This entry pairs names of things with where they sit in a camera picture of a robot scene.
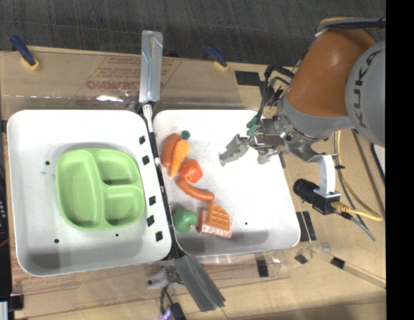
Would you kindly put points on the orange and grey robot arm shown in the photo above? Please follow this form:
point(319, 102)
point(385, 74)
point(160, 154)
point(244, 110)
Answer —
point(330, 75)

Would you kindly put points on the orange sausage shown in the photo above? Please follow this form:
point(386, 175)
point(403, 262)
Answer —
point(167, 150)
point(196, 192)

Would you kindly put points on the green apple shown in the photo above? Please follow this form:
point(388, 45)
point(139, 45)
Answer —
point(184, 220)

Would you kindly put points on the orange carrot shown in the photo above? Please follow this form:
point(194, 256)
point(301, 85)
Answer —
point(179, 153)

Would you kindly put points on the thin black and white rod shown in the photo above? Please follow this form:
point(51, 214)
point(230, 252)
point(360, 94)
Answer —
point(159, 168)

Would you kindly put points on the green divided plate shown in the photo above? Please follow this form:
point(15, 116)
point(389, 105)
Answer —
point(80, 185)

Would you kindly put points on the black cylinder on white bracket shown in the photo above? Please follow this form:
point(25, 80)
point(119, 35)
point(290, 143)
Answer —
point(315, 193)

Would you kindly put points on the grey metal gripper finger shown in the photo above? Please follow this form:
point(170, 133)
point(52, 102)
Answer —
point(265, 158)
point(231, 152)

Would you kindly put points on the orange waffle biscuit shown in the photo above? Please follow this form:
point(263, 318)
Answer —
point(218, 220)

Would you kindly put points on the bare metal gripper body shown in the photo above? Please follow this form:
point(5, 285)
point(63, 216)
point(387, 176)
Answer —
point(271, 138)

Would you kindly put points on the white plastic tray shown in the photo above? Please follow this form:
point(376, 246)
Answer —
point(30, 178)
point(256, 195)

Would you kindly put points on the red bell pepper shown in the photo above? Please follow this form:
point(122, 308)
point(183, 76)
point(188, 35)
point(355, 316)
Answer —
point(191, 171)

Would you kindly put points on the brown cardboard board, red print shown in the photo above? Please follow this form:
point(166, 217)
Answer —
point(76, 78)

